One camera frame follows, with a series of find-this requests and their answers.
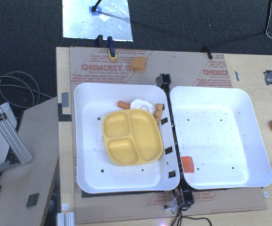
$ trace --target white tray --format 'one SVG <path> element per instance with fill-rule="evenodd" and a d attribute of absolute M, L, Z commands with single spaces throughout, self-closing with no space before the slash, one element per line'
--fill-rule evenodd
<path fill-rule="evenodd" d="M 249 96 L 240 89 L 175 87 L 170 93 L 181 157 L 195 172 L 184 173 L 195 189 L 267 186 L 272 171 Z M 102 121 L 120 110 L 117 101 L 164 104 L 161 158 L 119 166 L 108 156 Z M 166 94 L 153 85 L 83 83 L 74 91 L 77 182 L 88 193 L 168 191 L 180 181 Z M 167 148 L 172 153 L 165 153 Z"/>
<path fill-rule="evenodd" d="M 147 100 L 164 104 L 160 125 L 164 145 L 162 156 L 154 162 L 120 166 L 108 156 L 102 136 L 103 118 L 120 110 L 118 101 Z M 74 91 L 77 150 L 77 182 L 88 193 L 128 191 L 164 191 L 176 188 L 180 181 L 173 134 L 165 93 L 153 85 L 83 83 Z M 166 148 L 172 152 L 165 154 Z"/>
<path fill-rule="evenodd" d="M 180 156 L 195 189 L 268 186 L 272 170 L 249 95 L 240 89 L 175 87 L 170 93 Z"/>

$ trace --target yellow divided plate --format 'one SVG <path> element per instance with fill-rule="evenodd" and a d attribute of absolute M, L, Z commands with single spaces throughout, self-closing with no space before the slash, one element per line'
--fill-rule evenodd
<path fill-rule="evenodd" d="M 158 125 L 151 113 L 141 109 L 108 114 L 102 123 L 109 157 L 122 166 L 155 161 L 163 153 Z"/>

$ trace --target black clamp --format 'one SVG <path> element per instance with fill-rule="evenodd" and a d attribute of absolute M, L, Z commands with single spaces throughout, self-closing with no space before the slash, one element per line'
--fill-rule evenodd
<path fill-rule="evenodd" d="M 63 114 L 62 103 L 58 103 L 58 121 L 72 121 L 70 114 Z"/>
<path fill-rule="evenodd" d="M 169 87 L 170 83 L 170 75 L 162 73 L 156 78 L 155 85 L 164 89 L 165 87 Z"/>
<path fill-rule="evenodd" d="M 210 52 L 210 48 L 208 47 L 208 46 L 204 46 L 202 49 L 201 49 L 201 51 L 200 52 L 202 52 L 202 53 L 207 53 L 208 54 L 208 58 L 209 59 L 212 59 L 213 57 L 212 57 L 212 55 L 211 55 L 211 52 Z"/>
<path fill-rule="evenodd" d="M 103 35 L 98 35 L 97 39 L 94 41 L 94 46 L 95 47 L 103 47 Z"/>
<path fill-rule="evenodd" d="M 6 115 L 5 112 L 2 113 L 2 114 L 0 114 L 0 121 L 4 120 L 4 119 L 6 119 L 6 118 L 7 118 L 7 115 Z"/>

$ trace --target black carpet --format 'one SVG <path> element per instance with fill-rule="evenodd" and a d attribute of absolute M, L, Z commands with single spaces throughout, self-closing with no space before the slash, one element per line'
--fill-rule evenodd
<path fill-rule="evenodd" d="M 115 42 L 117 48 L 200 51 L 208 45 L 218 53 L 272 55 L 264 33 L 268 0 L 128 2 L 134 42 Z M 55 96 L 57 46 L 93 47 L 92 40 L 62 37 L 62 0 L 0 0 L 0 75 L 24 71 Z"/>

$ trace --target white cable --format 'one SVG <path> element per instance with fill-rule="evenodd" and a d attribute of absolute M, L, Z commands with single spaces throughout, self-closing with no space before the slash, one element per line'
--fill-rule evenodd
<path fill-rule="evenodd" d="M 268 38 L 272 39 L 272 37 L 268 34 L 268 28 L 269 28 L 269 23 L 270 23 L 270 18 L 271 18 L 271 12 L 272 12 L 272 4 L 270 5 L 270 13 L 269 13 L 269 20 L 268 20 L 268 24 L 267 24 L 267 28 L 266 28 L 266 35 Z"/>
<path fill-rule="evenodd" d="M 25 81 L 23 81 L 22 79 L 19 79 L 19 78 L 14 77 L 14 76 L 10 76 L 10 75 L 12 75 L 12 74 L 14 74 L 14 73 L 19 73 L 19 74 L 23 74 L 23 75 L 28 76 L 28 77 L 34 82 L 34 84 L 35 84 L 35 86 L 36 86 L 36 89 L 32 89 L 32 88 L 31 88 Z M 6 78 L 9 78 L 9 79 L 13 79 L 13 80 L 19 81 L 19 82 L 23 83 L 24 86 L 13 85 L 13 84 L 1 84 L 1 83 L 3 82 L 3 80 L 6 79 Z M 27 74 L 27 73 L 25 73 L 25 72 L 22 72 L 22 71 L 14 71 L 14 72 L 7 73 L 7 74 L 5 74 L 5 75 L 3 75 L 3 76 L 0 76 L 0 95 L 3 97 L 3 99 L 4 99 L 5 101 L 9 102 L 9 103 L 10 103 L 11 105 L 13 105 L 13 106 L 16 106 L 16 107 L 22 108 L 22 109 L 28 109 L 28 108 L 30 108 L 30 107 L 27 107 L 27 106 L 17 105 L 17 104 L 15 104 L 15 103 L 11 102 L 10 100 L 8 100 L 8 99 L 4 96 L 4 94 L 2 93 L 2 91 L 1 91 L 1 88 L 2 88 L 2 87 L 13 87 L 13 88 L 20 88 L 20 89 L 26 89 L 26 90 L 28 90 L 28 91 L 30 92 L 30 94 L 31 94 L 31 97 L 32 97 L 32 103 L 31 103 L 32 106 L 35 106 L 35 105 L 37 105 L 37 104 L 39 103 L 39 100 L 40 100 L 40 96 L 41 96 L 41 95 L 42 95 L 42 96 L 45 96 L 45 97 L 47 97 L 47 98 L 52 98 L 52 97 L 49 96 L 49 95 L 46 95 L 46 94 L 44 94 L 44 93 L 41 93 L 37 81 L 36 81 L 31 75 L 29 75 L 29 74 Z"/>

